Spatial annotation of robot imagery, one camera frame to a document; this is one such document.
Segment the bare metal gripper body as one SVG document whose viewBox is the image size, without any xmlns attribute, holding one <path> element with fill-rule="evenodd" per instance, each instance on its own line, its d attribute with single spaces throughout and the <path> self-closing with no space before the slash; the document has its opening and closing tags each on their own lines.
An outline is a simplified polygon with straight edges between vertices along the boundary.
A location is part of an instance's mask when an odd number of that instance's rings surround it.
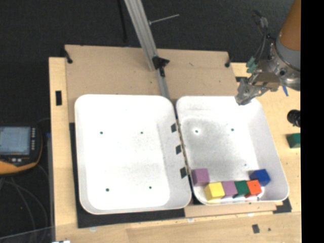
<svg viewBox="0 0 324 243">
<path fill-rule="evenodd" d="M 288 64 L 280 57 L 262 59 L 252 75 L 252 85 L 273 91 L 279 86 L 300 91 L 300 69 Z"/>
</svg>

